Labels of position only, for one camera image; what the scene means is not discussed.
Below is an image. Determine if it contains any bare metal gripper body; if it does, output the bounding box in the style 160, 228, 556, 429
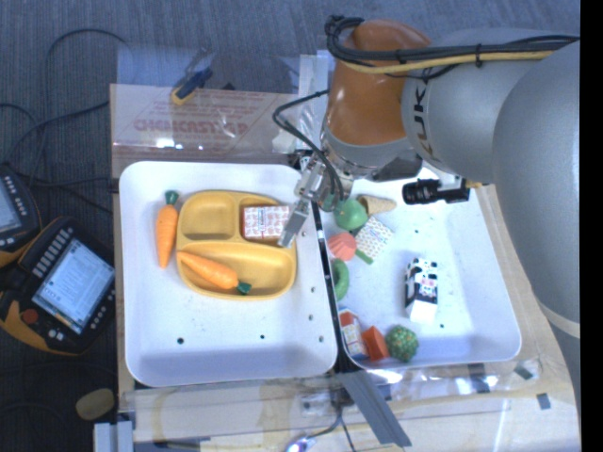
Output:
293, 151, 355, 211

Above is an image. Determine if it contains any white carton with orange print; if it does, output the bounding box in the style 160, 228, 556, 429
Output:
241, 204, 291, 242
353, 215, 395, 261

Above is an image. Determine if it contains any green apple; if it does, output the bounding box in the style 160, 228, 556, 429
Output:
334, 198, 369, 233

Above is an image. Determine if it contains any yellow divided plate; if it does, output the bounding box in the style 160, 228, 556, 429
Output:
174, 189, 299, 300

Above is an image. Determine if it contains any salmon pink toy vegetable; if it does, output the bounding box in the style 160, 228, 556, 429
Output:
327, 232, 375, 266

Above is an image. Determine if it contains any tan ice cream cone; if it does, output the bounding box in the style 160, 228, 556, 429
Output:
356, 194, 398, 216

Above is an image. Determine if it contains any green doughnut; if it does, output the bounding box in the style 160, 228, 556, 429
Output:
331, 258, 350, 301

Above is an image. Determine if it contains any orange carrot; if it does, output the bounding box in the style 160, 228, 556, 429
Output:
176, 250, 253, 296
155, 189, 181, 270

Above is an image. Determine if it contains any small orange and white carton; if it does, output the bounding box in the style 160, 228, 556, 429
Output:
337, 308, 370, 361

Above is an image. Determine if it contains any white plastic tray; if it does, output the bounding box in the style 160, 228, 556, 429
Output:
314, 165, 523, 372
118, 160, 339, 389

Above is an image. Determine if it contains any brown cardboard board red print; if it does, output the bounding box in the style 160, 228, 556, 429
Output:
108, 82, 581, 446

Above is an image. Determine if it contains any black and white cow carton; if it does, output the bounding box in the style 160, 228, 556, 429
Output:
403, 256, 440, 324

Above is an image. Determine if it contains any orange cube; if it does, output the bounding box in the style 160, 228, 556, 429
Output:
361, 326, 391, 362

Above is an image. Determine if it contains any green bumpy ball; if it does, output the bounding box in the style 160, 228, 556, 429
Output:
384, 325, 420, 363

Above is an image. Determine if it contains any yellow oval object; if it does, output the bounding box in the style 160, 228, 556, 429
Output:
74, 387, 117, 421

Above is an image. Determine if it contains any black cylinder on white bracket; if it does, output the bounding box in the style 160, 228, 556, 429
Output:
401, 176, 472, 206

